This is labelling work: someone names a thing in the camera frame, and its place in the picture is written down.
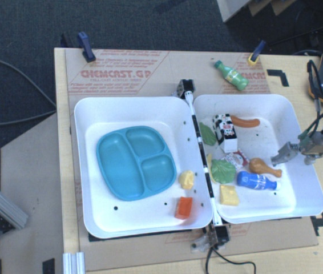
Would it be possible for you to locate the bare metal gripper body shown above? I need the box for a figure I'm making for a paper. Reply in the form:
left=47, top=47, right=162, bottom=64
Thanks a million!
left=297, top=129, right=323, bottom=161

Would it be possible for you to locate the brown chicken drumstick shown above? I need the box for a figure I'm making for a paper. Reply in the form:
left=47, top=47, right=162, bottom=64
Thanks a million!
left=249, top=158, right=282, bottom=178

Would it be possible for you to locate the blue bottle white cap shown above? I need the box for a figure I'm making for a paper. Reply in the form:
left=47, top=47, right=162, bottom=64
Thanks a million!
left=236, top=171, right=281, bottom=191

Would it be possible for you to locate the red and white packet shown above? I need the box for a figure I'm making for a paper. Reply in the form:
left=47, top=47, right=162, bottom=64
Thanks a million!
left=221, top=150, right=250, bottom=171

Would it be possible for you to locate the orange sausage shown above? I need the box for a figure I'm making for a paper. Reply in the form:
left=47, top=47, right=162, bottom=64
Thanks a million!
left=230, top=115, right=261, bottom=129

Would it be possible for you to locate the white plastic tray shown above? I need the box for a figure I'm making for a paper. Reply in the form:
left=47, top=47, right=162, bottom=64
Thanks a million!
left=74, top=96, right=214, bottom=239
left=192, top=94, right=323, bottom=225

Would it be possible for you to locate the green lettuce leaf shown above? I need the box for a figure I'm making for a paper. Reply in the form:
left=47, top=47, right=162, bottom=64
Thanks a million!
left=199, top=122, right=218, bottom=147
left=210, top=159, right=237, bottom=184

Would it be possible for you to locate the cow print milk carton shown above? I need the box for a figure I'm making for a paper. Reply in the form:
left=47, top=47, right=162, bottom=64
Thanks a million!
left=212, top=113, right=239, bottom=154

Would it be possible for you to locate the yellow cheese wedge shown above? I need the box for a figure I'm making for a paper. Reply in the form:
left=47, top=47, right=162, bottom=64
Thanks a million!
left=219, top=184, right=240, bottom=207

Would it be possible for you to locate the pale yellow flat slice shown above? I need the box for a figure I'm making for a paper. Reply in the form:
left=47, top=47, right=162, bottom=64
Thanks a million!
left=206, top=152, right=218, bottom=184

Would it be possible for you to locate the green plastic bottle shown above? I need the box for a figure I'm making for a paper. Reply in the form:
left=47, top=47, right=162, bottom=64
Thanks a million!
left=213, top=60, right=250, bottom=91

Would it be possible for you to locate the thin black and white rod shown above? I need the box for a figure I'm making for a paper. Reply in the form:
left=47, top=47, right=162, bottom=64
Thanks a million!
left=184, top=91, right=223, bottom=225

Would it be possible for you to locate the pale yellow toy lump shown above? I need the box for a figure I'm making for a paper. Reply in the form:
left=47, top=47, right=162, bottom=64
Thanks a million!
left=178, top=170, right=195, bottom=190

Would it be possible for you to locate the orange block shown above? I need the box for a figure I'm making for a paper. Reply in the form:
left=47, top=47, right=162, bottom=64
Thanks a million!
left=174, top=196, right=193, bottom=220

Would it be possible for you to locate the blue divided plate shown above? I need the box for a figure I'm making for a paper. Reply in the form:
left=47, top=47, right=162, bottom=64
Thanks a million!
left=96, top=126, right=177, bottom=202

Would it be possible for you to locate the brown cardboard board red print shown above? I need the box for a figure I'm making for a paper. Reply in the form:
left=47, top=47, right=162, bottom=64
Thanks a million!
left=64, top=49, right=320, bottom=272

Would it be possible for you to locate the black block with thin wires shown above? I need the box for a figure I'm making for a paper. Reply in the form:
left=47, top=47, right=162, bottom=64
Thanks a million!
left=191, top=224, right=231, bottom=251
left=175, top=78, right=196, bottom=100

